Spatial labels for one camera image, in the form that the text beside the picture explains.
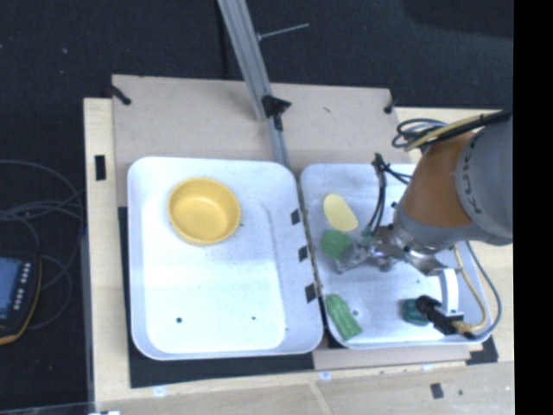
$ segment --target aluminum extrusion bar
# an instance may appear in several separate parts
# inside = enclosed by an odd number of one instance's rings
[[[245,0],[217,0],[231,37],[234,53],[250,92],[256,117],[267,121],[275,160],[289,168],[283,131],[265,115],[263,98],[272,95],[269,77]]]

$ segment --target dark green object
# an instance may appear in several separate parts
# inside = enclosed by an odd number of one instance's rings
[[[321,248],[329,257],[340,260],[347,249],[353,244],[353,239],[346,233],[328,229],[322,235]]]
[[[332,318],[334,325],[344,341],[362,332],[361,327],[357,324],[355,318],[353,318],[346,302],[339,295],[328,295],[325,298],[325,304],[327,305],[327,312],[330,318]]]
[[[426,326],[430,323],[415,306],[415,299],[405,300],[402,306],[402,317],[406,322],[412,322],[417,326]]]

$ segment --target black device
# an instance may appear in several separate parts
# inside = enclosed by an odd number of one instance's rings
[[[0,345],[25,331],[41,288],[41,262],[32,252],[0,252]]]

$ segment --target bowl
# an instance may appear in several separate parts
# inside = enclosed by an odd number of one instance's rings
[[[169,221],[186,242],[212,245],[229,238],[240,224],[240,203],[222,182],[196,177],[171,189]]]

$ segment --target tray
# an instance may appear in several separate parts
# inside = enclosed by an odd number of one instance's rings
[[[399,164],[392,165],[392,168],[400,173],[411,174],[415,165]],[[462,279],[458,281],[454,270],[447,269],[439,276],[426,277],[412,265],[398,262],[389,271],[381,271],[376,266],[365,264],[339,274],[333,268],[334,261],[321,250],[321,237],[330,228],[322,208],[323,200],[328,194],[341,195],[358,218],[359,228],[352,232],[354,238],[359,236],[371,219],[378,199],[378,178],[370,164],[313,164],[301,173],[300,180],[321,294],[323,297],[329,294],[341,296],[362,328],[361,334],[344,341],[332,320],[328,319],[328,328],[339,343],[351,349],[473,343],[461,335],[445,336],[431,324],[416,326],[404,321],[401,316],[403,300],[425,294],[441,301],[450,311],[462,310],[465,321],[479,322],[480,307]],[[391,204],[399,201],[404,189],[404,184],[387,176],[382,226],[392,222]],[[459,244],[458,247],[466,271],[483,299],[468,249],[464,244]],[[457,266],[451,251],[439,252],[437,258],[447,266]],[[490,322],[487,305],[486,312]]]
[[[240,226],[194,246],[171,227],[172,187],[211,177],[238,197]],[[149,156],[128,173],[131,333],[156,360],[303,354],[323,333],[292,173],[272,162]]]

